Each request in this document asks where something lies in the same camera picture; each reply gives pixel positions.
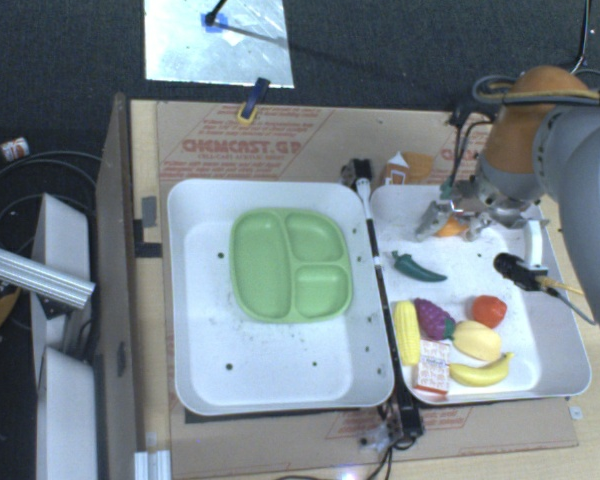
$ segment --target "blue tape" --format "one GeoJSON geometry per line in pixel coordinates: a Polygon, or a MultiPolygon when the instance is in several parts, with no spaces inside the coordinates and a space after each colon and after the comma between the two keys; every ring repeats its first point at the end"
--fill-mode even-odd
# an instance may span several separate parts
{"type": "MultiPolygon", "coordinates": [[[[207,25],[204,21],[206,16],[206,13],[200,14],[200,23],[202,23],[205,32],[209,32],[210,34],[217,34],[218,32],[222,32],[224,30],[222,27],[218,27],[217,25],[207,25]]],[[[229,25],[229,19],[224,14],[219,12],[216,16],[215,23],[226,27],[229,25]]]]}

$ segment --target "toy green pepper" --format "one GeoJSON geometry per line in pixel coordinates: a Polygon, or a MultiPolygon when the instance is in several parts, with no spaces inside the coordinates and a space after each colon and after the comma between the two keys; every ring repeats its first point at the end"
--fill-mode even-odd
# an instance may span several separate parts
{"type": "Polygon", "coordinates": [[[413,261],[413,258],[410,254],[399,255],[398,251],[393,251],[391,255],[396,260],[393,266],[398,270],[398,272],[401,272],[405,276],[417,279],[418,281],[426,281],[428,283],[436,283],[447,279],[447,276],[436,274],[435,272],[431,272],[430,270],[418,265],[415,261],[413,261]]]}

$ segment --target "toy tomato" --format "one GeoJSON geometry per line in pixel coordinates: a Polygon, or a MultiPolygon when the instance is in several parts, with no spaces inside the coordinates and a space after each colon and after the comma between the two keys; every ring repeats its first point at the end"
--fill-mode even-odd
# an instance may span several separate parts
{"type": "Polygon", "coordinates": [[[507,305],[498,297],[480,295],[473,301],[471,312],[476,322],[480,322],[493,329],[504,320],[504,315],[507,313],[507,305]]]}

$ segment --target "wire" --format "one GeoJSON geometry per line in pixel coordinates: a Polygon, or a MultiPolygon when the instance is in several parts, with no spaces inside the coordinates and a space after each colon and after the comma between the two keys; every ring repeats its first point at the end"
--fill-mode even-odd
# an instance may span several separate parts
{"type": "Polygon", "coordinates": [[[471,136],[471,132],[476,126],[483,126],[486,124],[492,124],[492,121],[476,121],[475,123],[471,123],[464,136],[461,137],[462,130],[458,127],[456,133],[456,143],[454,146],[454,159],[453,159],[453,167],[451,169],[451,175],[449,176],[448,184],[449,186],[453,186],[456,181],[456,176],[458,175],[458,170],[460,169],[460,164],[462,163],[462,159],[467,151],[467,146],[469,145],[469,137],[471,136]]]}
{"type": "Polygon", "coordinates": [[[34,155],[30,155],[28,157],[25,157],[21,160],[18,160],[12,164],[9,164],[8,166],[6,166],[2,170],[0,170],[0,179],[3,178],[4,176],[6,176],[7,174],[9,174],[10,172],[12,172],[13,170],[18,169],[20,167],[25,167],[28,165],[36,165],[36,164],[42,163],[42,164],[58,165],[58,166],[62,166],[64,168],[66,168],[66,169],[70,169],[74,173],[80,175],[83,179],[88,181],[90,183],[91,187],[93,189],[95,189],[95,181],[84,170],[74,166],[73,164],[65,162],[63,160],[53,160],[51,158],[51,157],[58,157],[58,156],[78,157],[78,158],[85,158],[88,160],[100,162],[100,158],[98,158],[97,156],[92,155],[90,153],[83,153],[81,151],[49,151],[49,152],[45,152],[45,153],[37,153],[34,155]]]}
{"type": "Polygon", "coordinates": [[[31,238],[29,238],[29,240],[27,240],[25,243],[23,243],[20,247],[18,247],[15,250],[16,254],[22,254],[22,251],[24,251],[27,247],[29,247],[29,245],[31,245],[33,240],[34,240],[34,237],[31,237],[31,238]]]}
{"type": "Polygon", "coordinates": [[[600,70],[598,69],[591,69],[591,68],[582,68],[579,69],[578,71],[576,71],[575,73],[573,73],[576,76],[580,76],[580,75],[598,75],[600,77],[600,70]]]}
{"type": "Polygon", "coordinates": [[[80,330],[78,331],[78,338],[76,340],[78,348],[80,348],[80,345],[82,344],[82,333],[87,328],[87,326],[91,325],[92,323],[93,323],[93,318],[89,318],[89,320],[87,320],[85,323],[83,323],[80,326],[80,330]]]}
{"type": "Polygon", "coordinates": [[[511,94],[510,77],[489,75],[473,84],[471,94],[485,104],[537,105],[542,103],[577,106],[600,106],[600,90],[557,89],[550,91],[518,92],[511,94]]]}
{"type": "Polygon", "coordinates": [[[575,286],[569,286],[568,284],[561,283],[560,281],[556,281],[555,279],[552,279],[547,276],[537,276],[536,281],[538,281],[540,283],[540,286],[543,288],[560,288],[562,290],[567,290],[568,292],[584,296],[584,292],[580,288],[576,288],[575,286]]]}
{"type": "Polygon", "coordinates": [[[411,448],[414,444],[416,444],[416,439],[408,439],[406,444],[401,445],[400,443],[404,440],[405,439],[402,439],[402,440],[398,441],[396,444],[394,444],[393,445],[394,450],[398,450],[400,452],[406,452],[409,448],[411,448]]]}
{"type": "Polygon", "coordinates": [[[589,38],[589,17],[591,15],[591,4],[593,0],[584,0],[584,15],[582,17],[582,29],[580,30],[580,49],[576,55],[575,65],[571,70],[575,74],[578,69],[586,63],[587,40],[589,38]]]}
{"type": "Polygon", "coordinates": [[[23,331],[27,331],[27,332],[31,331],[31,327],[29,327],[27,324],[23,324],[20,320],[18,320],[17,318],[15,318],[13,316],[9,316],[9,322],[11,322],[16,327],[19,327],[23,331]]]}
{"type": "MultiPolygon", "coordinates": [[[[398,450],[408,450],[411,446],[413,446],[413,443],[415,443],[415,441],[413,441],[411,443],[411,445],[409,445],[406,448],[398,448],[397,446],[395,446],[395,447],[398,450]]],[[[384,479],[385,480],[389,479],[389,476],[391,475],[391,465],[393,463],[393,448],[394,448],[394,446],[389,446],[389,449],[382,456],[382,459],[380,460],[379,464],[369,474],[369,476],[367,476],[365,478],[365,480],[375,480],[375,478],[380,474],[380,472],[383,470],[383,468],[385,466],[386,466],[387,470],[385,472],[384,479]]],[[[276,478],[276,480],[325,480],[325,479],[317,478],[317,477],[313,477],[313,476],[287,475],[287,476],[278,477],[278,478],[276,478]]]]}
{"type": "MultiPolygon", "coordinates": [[[[15,201],[9,203],[7,206],[5,206],[2,211],[0,212],[0,223],[2,222],[2,219],[5,217],[5,215],[9,212],[9,210],[11,210],[13,207],[18,206],[19,204],[22,204],[26,201],[30,201],[33,199],[40,199],[42,198],[44,194],[40,193],[40,194],[33,194],[30,196],[24,196],[21,197],[20,199],[16,199],[15,201]]],[[[80,201],[77,201],[71,197],[68,196],[62,196],[59,194],[50,194],[51,196],[60,199],[61,201],[65,201],[67,203],[71,203],[74,206],[77,206],[78,208],[80,208],[81,210],[88,212],[90,211],[90,208],[87,207],[87,205],[82,204],[80,201]]]]}
{"type": "Polygon", "coordinates": [[[596,321],[592,320],[591,318],[589,318],[587,315],[585,315],[582,310],[580,310],[575,304],[573,304],[565,295],[563,295],[562,293],[560,293],[558,290],[556,290],[555,288],[550,288],[547,287],[544,289],[544,292],[547,293],[548,295],[551,295],[552,297],[556,297],[558,299],[560,299],[562,302],[564,302],[567,306],[569,306],[575,313],[578,314],[578,316],[580,318],[582,318],[585,322],[587,322],[590,325],[596,325],[596,321]]]}

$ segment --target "toy sink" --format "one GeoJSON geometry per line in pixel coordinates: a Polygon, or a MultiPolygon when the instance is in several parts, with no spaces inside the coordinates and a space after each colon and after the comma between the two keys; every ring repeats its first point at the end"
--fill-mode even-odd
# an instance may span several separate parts
{"type": "Polygon", "coordinates": [[[167,213],[185,407],[211,416],[374,407],[389,397],[382,303],[351,189],[191,179],[171,189],[167,213]]]}
{"type": "MultiPolygon", "coordinates": [[[[479,239],[429,237],[419,242],[415,230],[431,201],[439,197],[435,186],[386,185],[371,198],[378,247],[384,262],[385,285],[390,304],[416,297],[429,299],[456,321],[471,319],[473,299],[496,295],[508,306],[507,316],[495,330],[503,352],[513,352],[507,378],[493,386],[471,387],[451,381],[447,395],[415,389],[415,367],[403,366],[405,383],[412,393],[431,405],[493,402],[500,400],[573,396],[589,386],[591,367],[573,312],[560,300],[541,292],[525,292],[504,279],[493,267],[502,252],[525,255],[524,232],[493,225],[479,239]],[[398,272],[391,251],[413,255],[427,268],[445,274],[440,283],[415,281],[398,272]]],[[[542,219],[537,206],[527,217],[542,219]]],[[[559,277],[551,243],[543,230],[543,264],[559,277]]],[[[484,364],[450,348],[449,362],[470,366],[484,364]]]]}
{"type": "Polygon", "coordinates": [[[266,322],[315,322],[351,302],[351,265],[340,228],[308,210],[241,215],[231,231],[231,279],[239,306],[266,322]]]}

